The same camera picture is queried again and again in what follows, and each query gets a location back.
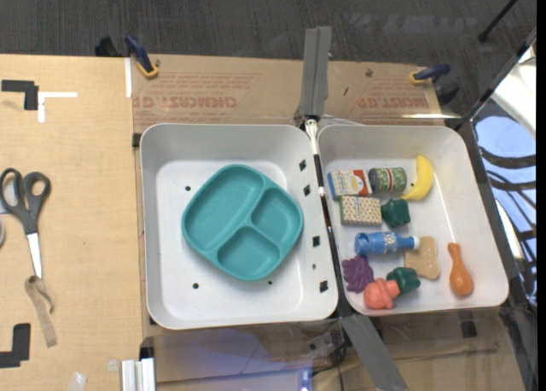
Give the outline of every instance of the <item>tan bread slice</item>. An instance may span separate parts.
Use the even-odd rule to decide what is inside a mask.
[[[440,276],[440,264],[436,241],[431,236],[423,236],[417,250],[404,250],[404,266],[413,268],[419,276],[435,280]]]

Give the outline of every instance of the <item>white plastic tray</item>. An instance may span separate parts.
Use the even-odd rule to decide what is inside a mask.
[[[421,279],[421,287],[394,299],[390,310],[368,309],[363,294],[346,291],[352,307],[370,316],[428,312],[468,307],[497,306],[508,296],[508,279],[480,198],[465,143],[449,128],[441,126],[331,125],[318,137],[324,177],[336,170],[401,166],[408,186],[415,181],[415,157],[425,155],[435,171],[434,185],[421,201],[409,201],[411,222],[397,228],[403,236],[432,236],[438,245],[439,279]],[[355,256],[353,244],[359,231],[389,231],[381,228],[346,226],[340,223],[339,203],[328,193],[340,260]],[[381,204],[388,195],[382,195]],[[468,297],[457,297],[449,286],[451,257],[449,242],[462,247],[462,259],[474,280]],[[370,255],[375,277],[404,265],[402,254]]]
[[[156,323],[186,330],[322,319],[334,311],[338,292],[328,234],[309,138],[301,130],[158,124],[142,134],[141,162],[147,302]],[[303,231],[290,254],[257,282],[220,271],[185,242],[181,229],[195,192],[234,163],[265,174],[295,198],[304,214]]]

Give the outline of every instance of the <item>scissors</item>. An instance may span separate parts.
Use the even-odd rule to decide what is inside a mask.
[[[7,181],[6,178],[10,174],[14,176],[14,205],[6,200],[4,194],[4,182]],[[44,184],[44,188],[39,194],[34,194],[32,188],[39,182]],[[0,201],[23,224],[31,249],[34,273],[40,278],[42,278],[42,259],[40,258],[40,241],[38,240],[38,215],[50,191],[51,182],[41,172],[31,172],[23,178],[19,171],[8,168],[0,175]]]

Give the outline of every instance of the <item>gray floor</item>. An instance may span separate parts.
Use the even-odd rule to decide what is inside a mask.
[[[334,29],[332,58],[449,64],[464,114],[537,24],[519,0],[486,44],[478,34],[509,0],[0,0],[0,52],[94,55],[110,35],[149,53],[302,59],[305,29]]]

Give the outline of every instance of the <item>blue clamp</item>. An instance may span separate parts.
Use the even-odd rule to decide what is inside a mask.
[[[157,67],[150,61],[148,53],[140,45],[138,39],[132,34],[125,36],[125,43],[130,54],[134,54],[136,57],[136,67],[147,79],[153,79],[157,76]]]
[[[427,67],[420,72],[409,73],[408,79],[413,86],[424,85],[428,79],[433,79],[433,83],[436,83],[442,75],[446,75],[450,71],[450,65],[436,65]]]

